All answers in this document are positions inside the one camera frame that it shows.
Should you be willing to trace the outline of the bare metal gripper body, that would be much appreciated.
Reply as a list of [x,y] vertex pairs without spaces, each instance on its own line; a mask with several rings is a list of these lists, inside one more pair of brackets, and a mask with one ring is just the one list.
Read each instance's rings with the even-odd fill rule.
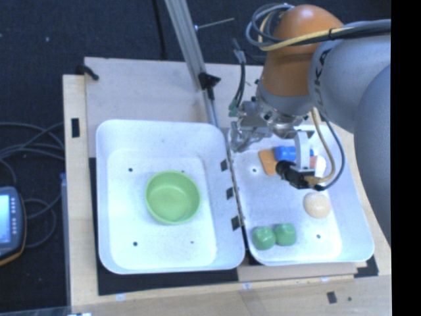
[[264,134],[264,138],[276,135],[286,139],[293,137],[295,128],[302,121],[302,116],[287,115],[263,99],[244,101],[237,110],[237,120],[234,128],[242,131],[244,139],[246,132],[258,131]]

